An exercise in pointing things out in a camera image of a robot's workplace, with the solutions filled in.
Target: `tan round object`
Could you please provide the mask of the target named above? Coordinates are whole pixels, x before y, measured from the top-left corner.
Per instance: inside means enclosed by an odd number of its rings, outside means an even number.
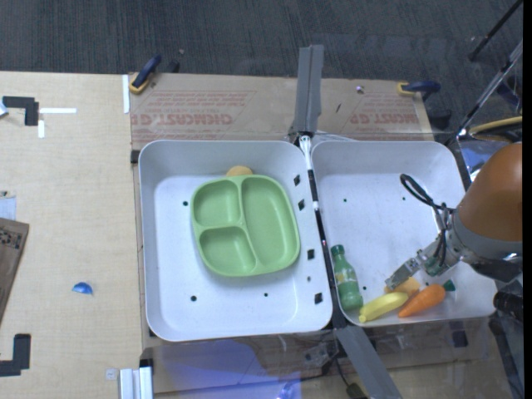
[[[225,173],[226,176],[242,176],[252,174],[253,171],[251,171],[251,169],[245,165],[236,165],[235,167],[231,167],[229,171]]]

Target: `white tray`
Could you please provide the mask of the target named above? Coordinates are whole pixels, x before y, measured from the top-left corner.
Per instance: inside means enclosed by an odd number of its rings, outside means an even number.
[[[301,252],[288,268],[227,278],[201,260],[188,204],[198,186],[234,165],[276,179],[290,198]],[[154,334],[177,342],[311,332],[328,324],[333,305],[300,149],[282,141],[159,140],[140,153],[139,171],[146,316]]]
[[[343,244],[357,273],[364,303],[384,294],[385,279],[438,235],[431,207],[414,198],[399,175],[410,175],[437,203],[456,207],[465,191],[453,154],[430,141],[326,141],[313,148],[312,162],[329,246]],[[492,314],[495,282],[458,263],[438,278],[416,273],[421,286],[451,279],[456,291],[418,316],[397,311],[366,323],[358,310],[344,312],[363,327],[479,318]]]

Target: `bottle cap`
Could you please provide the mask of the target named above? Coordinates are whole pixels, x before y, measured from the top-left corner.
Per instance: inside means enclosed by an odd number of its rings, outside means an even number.
[[[345,254],[345,250],[343,249],[343,245],[337,244],[334,247],[331,248],[331,253],[333,257],[336,257],[339,254]]]

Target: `dark gray carpet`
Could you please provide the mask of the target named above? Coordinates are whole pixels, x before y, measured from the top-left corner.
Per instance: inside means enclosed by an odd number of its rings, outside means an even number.
[[[159,53],[188,73],[296,76],[325,45],[324,77],[433,80],[427,112],[456,125],[523,35],[516,0],[0,0],[0,70],[126,73]]]

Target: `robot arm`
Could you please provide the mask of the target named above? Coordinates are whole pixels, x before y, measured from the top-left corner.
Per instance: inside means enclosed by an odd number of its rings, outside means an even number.
[[[495,152],[446,218],[440,236],[399,267],[387,286],[394,289],[422,268],[440,275],[460,261],[505,283],[522,273],[522,179],[522,143]]]

